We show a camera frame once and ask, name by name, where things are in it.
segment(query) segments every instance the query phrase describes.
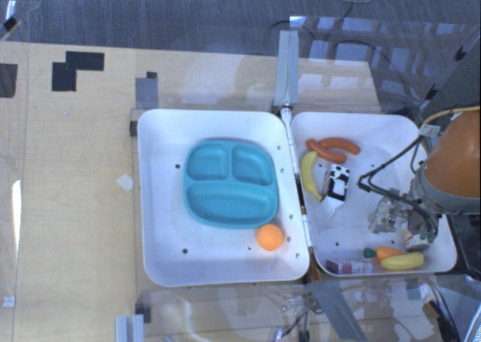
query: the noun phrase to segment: toy carrot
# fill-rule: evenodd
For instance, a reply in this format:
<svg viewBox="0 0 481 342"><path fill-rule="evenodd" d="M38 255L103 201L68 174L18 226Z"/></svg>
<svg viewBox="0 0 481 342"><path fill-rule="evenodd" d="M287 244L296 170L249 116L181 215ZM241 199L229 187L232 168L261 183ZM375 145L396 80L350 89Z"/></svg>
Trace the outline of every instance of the toy carrot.
<svg viewBox="0 0 481 342"><path fill-rule="evenodd" d="M393 249L392 247L387 247L387 246L380 246L380 247L377 247L375 250L370 249L369 247L366 247L364 249L364 252L362 253L362 255L365 258L372 258L373 256L375 256L377 260L380 262L383 259L386 259L390 256L404 255L404 254L405 253L403 253L400 250Z"/></svg>

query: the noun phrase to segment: toy orange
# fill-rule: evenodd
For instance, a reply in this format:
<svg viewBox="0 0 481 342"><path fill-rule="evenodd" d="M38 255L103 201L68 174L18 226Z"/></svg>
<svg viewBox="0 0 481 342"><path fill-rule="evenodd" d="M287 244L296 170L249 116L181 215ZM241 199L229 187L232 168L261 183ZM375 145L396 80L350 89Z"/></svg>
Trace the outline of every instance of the toy orange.
<svg viewBox="0 0 481 342"><path fill-rule="evenodd" d="M284 242L283 231L276 225L268 223L257 232L257 243L264 250L274 251Z"/></svg>

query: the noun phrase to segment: blue plate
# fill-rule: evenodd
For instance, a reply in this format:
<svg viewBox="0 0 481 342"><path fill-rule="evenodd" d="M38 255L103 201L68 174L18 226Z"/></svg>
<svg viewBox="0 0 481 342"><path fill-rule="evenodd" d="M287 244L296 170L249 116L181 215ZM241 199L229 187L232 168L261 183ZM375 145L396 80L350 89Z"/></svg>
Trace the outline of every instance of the blue plate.
<svg viewBox="0 0 481 342"><path fill-rule="evenodd" d="M183 196L199 222L230 229L259 227L272 220L279 204L274 163L251 144L202 142L187 156Z"/></svg>

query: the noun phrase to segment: toy banana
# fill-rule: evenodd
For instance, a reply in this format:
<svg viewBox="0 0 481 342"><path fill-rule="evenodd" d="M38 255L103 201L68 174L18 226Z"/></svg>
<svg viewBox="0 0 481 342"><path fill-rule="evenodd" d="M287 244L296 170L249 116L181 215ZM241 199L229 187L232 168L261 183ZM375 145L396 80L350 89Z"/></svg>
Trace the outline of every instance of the toy banana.
<svg viewBox="0 0 481 342"><path fill-rule="evenodd" d="M424 256L419 252L389 256L381 261L381 266L393 271L411 270L424 263Z"/></svg>
<svg viewBox="0 0 481 342"><path fill-rule="evenodd" d="M301 160L301 178L304 190L313 194L318 201L322 200L322 196L317 192L316 183L313 177L313 167L317 160L317 152L310 151Z"/></svg>

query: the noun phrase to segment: toy sausage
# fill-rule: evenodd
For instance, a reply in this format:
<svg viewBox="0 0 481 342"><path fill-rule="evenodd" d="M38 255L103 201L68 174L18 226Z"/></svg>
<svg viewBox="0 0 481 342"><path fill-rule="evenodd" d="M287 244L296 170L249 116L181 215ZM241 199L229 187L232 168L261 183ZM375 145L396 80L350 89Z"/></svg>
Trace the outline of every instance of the toy sausage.
<svg viewBox="0 0 481 342"><path fill-rule="evenodd" d="M308 139L306 141L306 147L310 151L316 151L319 158L323 158L333 163L342 164L347 160L347 156L343 153L335 153L330 151L321 144L317 143L314 139Z"/></svg>
<svg viewBox="0 0 481 342"><path fill-rule="evenodd" d="M319 141L324 148L328 150L331 148L340 148L342 150L347 151L353 155L358 155L361 152L361 148L357 144L354 144L352 141L348 141L347 139L342 138L326 138Z"/></svg>

